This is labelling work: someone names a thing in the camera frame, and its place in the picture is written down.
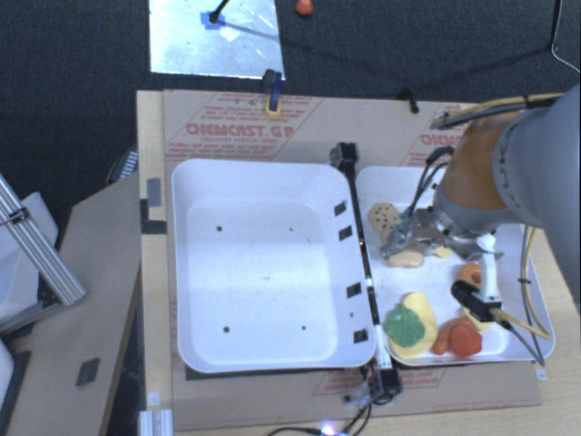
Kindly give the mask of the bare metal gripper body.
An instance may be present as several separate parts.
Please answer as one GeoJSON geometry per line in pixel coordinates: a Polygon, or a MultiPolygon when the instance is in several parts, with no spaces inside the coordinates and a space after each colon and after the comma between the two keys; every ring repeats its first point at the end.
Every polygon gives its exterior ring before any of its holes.
{"type": "Polygon", "coordinates": [[[491,253],[496,260],[503,256],[496,250],[496,238],[492,233],[463,229],[439,207],[416,210],[409,222],[408,235],[422,248],[445,246],[468,261],[485,253],[491,253]]]}

